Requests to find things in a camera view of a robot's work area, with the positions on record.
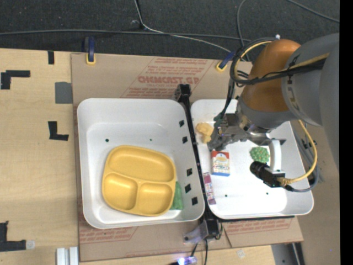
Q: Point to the brown cardboard board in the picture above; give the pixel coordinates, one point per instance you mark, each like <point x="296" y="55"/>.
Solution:
<point x="110" y="73"/>

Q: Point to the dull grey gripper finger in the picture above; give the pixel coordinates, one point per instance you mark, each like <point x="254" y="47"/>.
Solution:
<point x="227" y="142"/>
<point x="214" y="144"/>

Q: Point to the purple packet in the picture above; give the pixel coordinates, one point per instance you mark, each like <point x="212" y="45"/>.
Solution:
<point x="209" y="188"/>

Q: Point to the yellow divided plate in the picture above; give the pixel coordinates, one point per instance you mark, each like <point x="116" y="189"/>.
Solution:
<point x="138" y="181"/>

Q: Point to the pale yellow toy food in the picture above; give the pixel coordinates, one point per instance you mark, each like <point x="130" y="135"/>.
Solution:
<point x="204" y="130"/>

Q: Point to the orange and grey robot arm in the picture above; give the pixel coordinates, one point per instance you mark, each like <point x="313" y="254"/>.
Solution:
<point x="275" y="73"/>

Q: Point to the thin black rod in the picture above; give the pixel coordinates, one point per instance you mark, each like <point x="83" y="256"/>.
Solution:
<point x="194" y="145"/>

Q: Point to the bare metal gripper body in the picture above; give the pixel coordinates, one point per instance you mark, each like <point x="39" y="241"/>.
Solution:
<point x="234" y="127"/>

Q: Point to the black cylinder on white bracket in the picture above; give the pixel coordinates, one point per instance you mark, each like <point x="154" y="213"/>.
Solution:
<point x="264" y="172"/>

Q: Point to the white plastic tray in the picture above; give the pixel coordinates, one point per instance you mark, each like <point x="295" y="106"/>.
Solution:
<point x="132" y="120"/>
<point x="248" y="197"/>

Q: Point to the white and red carton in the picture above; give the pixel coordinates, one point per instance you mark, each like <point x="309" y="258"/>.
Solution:
<point x="220" y="163"/>

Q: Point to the green grapes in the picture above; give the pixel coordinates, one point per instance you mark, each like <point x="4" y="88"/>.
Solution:
<point x="259" y="154"/>

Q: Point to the green broccoli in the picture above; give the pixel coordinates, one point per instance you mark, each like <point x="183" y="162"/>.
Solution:
<point x="177" y="199"/>

